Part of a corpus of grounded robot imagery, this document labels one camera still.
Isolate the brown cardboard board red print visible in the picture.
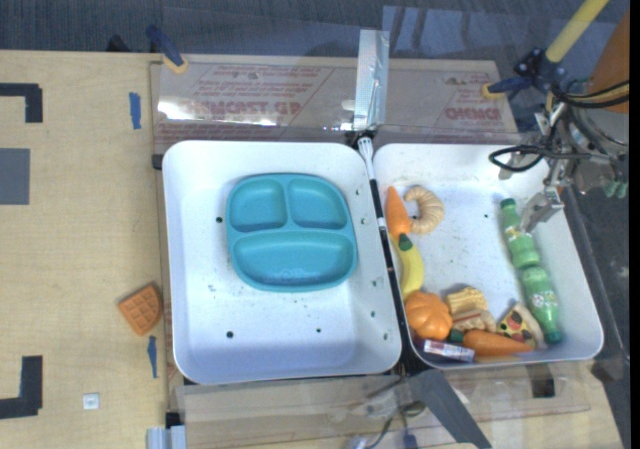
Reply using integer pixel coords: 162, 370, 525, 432
149, 54, 592, 421

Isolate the orange pumpkin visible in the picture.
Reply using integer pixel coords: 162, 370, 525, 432
404, 290, 454, 342

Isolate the long orange carrot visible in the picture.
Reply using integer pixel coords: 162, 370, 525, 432
448, 327, 536, 358

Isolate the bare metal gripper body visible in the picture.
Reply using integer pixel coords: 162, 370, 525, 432
543, 134, 630, 197

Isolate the green bottle white label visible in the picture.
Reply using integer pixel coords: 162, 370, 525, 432
519, 265, 565, 345

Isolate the pizza slice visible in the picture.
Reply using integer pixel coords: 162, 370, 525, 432
495, 302, 547, 350

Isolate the orange waffle biscuit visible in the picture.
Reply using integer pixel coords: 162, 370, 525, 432
117, 282, 164, 337

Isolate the red and white packet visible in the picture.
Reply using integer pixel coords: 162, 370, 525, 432
422, 337, 477, 364

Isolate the beige sandwich bread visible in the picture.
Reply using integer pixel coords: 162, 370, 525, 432
445, 286, 497, 334

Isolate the beige croissant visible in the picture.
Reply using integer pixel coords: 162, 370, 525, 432
403, 184, 446, 236

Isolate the blue divided plate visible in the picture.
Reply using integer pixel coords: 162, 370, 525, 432
224, 172, 359, 294

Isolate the yellow banana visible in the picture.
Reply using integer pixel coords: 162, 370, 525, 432
388, 232, 426, 301

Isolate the white plastic tray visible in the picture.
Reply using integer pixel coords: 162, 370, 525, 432
161, 139, 404, 386
372, 142, 605, 371

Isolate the short orange carrot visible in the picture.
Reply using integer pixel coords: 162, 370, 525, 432
384, 185, 413, 239

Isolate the green bottle yellow label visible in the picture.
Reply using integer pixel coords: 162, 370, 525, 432
499, 197, 542, 270

